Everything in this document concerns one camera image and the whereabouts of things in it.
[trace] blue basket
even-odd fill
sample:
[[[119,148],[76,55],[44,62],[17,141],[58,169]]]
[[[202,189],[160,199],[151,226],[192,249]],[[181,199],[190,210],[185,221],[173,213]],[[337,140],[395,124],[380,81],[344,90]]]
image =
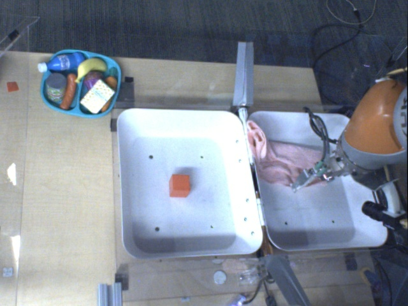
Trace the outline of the blue basket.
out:
[[[119,95],[119,90],[120,90],[120,80],[122,78],[122,72],[120,70],[119,65],[117,64],[116,61],[114,61],[113,59],[105,56],[105,55],[101,55],[101,54],[95,54],[93,52],[88,52],[88,51],[81,51],[81,50],[61,50],[58,51],[56,54],[54,54],[51,59],[53,59],[54,57],[56,57],[57,55],[60,54],[72,54],[74,52],[80,52],[82,53],[86,59],[90,59],[90,58],[100,58],[102,60],[104,60],[106,62],[106,65],[108,66],[108,70],[103,74],[104,77],[107,77],[109,75],[109,71],[112,68],[115,68],[117,70],[117,88],[115,90],[115,94],[113,95],[112,101],[109,105],[109,108],[105,111],[105,112],[99,112],[97,114],[93,114],[90,113],[90,111],[88,111],[88,109],[86,109],[83,105],[80,104],[80,100],[81,98],[84,96],[84,92],[85,92],[85,85],[84,85],[84,78],[81,79],[81,82],[77,85],[76,87],[76,91],[75,91],[75,97],[72,101],[71,106],[69,107],[68,110],[63,110],[59,107],[60,103],[58,102],[54,102],[51,101],[47,98],[47,87],[45,85],[45,80],[48,78],[48,76],[51,75],[51,71],[47,70],[46,73],[44,73],[43,75],[43,79],[41,81],[41,97],[44,101],[44,103],[49,106],[51,109],[58,111],[58,112],[62,112],[62,113],[66,113],[68,115],[76,115],[77,117],[84,117],[84,118],[99,118],[99,117],[103,117],[104,115],[107,115],[113,108],[113,106],[115,105],[117,96]],[[61,73],[64,75],[67,75],[68,73],[71,73],[71,71],[66,72],[66,71],[62,71]]]

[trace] banana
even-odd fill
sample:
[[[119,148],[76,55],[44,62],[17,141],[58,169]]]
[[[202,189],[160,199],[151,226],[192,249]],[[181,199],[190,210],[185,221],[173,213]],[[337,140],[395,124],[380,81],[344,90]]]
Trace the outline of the banana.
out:
[[[108,69],[106,62],[100,58],[90,58],[82,61],[78,66],[78,78],[75,80],[77,84],[90,71],[105,72]]]

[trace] sausage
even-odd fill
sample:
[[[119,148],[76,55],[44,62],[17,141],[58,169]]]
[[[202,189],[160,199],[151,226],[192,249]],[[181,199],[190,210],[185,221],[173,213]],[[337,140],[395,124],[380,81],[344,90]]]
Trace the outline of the sausage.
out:
[[[75,74],[69,74],[66,77],[66,89],[64,99],[59,105],[61,109],[68,110],[68,108],[71,106],[71,103],[74,100],[75,91],[77,90],[77,83],[75,82],[76,79],[77,76]]]
[[[105,78],[105,83],[114,91],[116,91],[117,88],[117,79],[113,76],[108,76]],[[113,96],[109,99],[108,102],[105,103],[105,105],[102,107],[101,112],[105,112],[108,110],[110,103],[112,102]]]

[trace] pink towel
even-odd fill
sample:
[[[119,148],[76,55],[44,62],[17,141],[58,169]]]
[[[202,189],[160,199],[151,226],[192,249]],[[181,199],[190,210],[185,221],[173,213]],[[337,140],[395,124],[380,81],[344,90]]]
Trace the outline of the pink towel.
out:
[[[321,159],[319,151],[289,143],[268,141],[262,129],[253,121],[248,121],[247,127],[258,175],[271,184],[290,186],[303,169],[313,168]]]

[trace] orange cube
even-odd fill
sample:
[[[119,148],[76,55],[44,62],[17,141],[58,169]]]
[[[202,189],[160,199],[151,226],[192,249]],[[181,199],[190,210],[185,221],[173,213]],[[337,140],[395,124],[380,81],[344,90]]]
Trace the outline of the orange cube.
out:
[[[189,175],[172,175],[169,181],[170,197],[187,197],[190,193]]]

